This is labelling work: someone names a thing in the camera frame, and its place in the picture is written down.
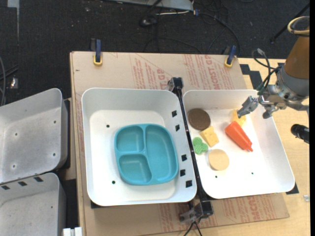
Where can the tan round biscuit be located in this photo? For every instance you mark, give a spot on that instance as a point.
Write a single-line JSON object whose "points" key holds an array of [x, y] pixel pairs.
{"points": [[218, 159]]}

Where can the thin black rod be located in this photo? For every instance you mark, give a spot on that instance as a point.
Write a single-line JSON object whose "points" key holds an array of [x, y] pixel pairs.
{"points": [[190, 141]]}

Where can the dark brown round biscuit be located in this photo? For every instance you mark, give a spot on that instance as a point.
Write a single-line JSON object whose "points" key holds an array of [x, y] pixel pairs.
{"points": [[198, 119]]}

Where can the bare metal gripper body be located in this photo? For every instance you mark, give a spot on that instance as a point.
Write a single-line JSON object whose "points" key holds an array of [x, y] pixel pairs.
{"points": [[275, 96]]}

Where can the blue divided plate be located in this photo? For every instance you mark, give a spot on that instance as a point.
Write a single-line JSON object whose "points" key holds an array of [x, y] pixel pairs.
{"points": [[157, 144]]}

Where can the yellow cheese wedge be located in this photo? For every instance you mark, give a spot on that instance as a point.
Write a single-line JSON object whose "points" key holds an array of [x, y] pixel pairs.
{"points": [[209, 136]]}

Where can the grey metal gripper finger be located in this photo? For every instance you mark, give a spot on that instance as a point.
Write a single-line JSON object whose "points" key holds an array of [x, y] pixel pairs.
{"points": [[268, 112], [248, 105]]}

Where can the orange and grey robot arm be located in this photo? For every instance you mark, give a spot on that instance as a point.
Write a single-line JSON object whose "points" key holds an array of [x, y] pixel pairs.
{"points": [[297, 58]]}

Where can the brown cardboard board, red print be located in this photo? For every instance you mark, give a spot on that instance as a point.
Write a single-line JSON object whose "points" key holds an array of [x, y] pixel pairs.
{"points": [[137, 67]]}

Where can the green toy lettuce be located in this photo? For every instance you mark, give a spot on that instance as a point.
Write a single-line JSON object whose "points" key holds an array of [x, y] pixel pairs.
{"points": [[199, 146]]}

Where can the black cylinder on white bracket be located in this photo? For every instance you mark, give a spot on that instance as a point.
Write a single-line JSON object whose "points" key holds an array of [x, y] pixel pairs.
{"points": [[299, 131]]}

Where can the white plastic tray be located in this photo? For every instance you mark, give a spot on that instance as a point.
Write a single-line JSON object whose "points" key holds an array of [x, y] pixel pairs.
{"points": [[246, 178], [29, 208], [103, 156], [32, 136]]}

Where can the yellow toy food piece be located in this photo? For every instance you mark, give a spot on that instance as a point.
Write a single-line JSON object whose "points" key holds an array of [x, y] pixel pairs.
{"points": [[242, 121]]}

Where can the orange toy bottle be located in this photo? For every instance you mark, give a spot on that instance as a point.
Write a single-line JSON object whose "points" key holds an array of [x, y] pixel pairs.
{"points": [[238, 134]]}

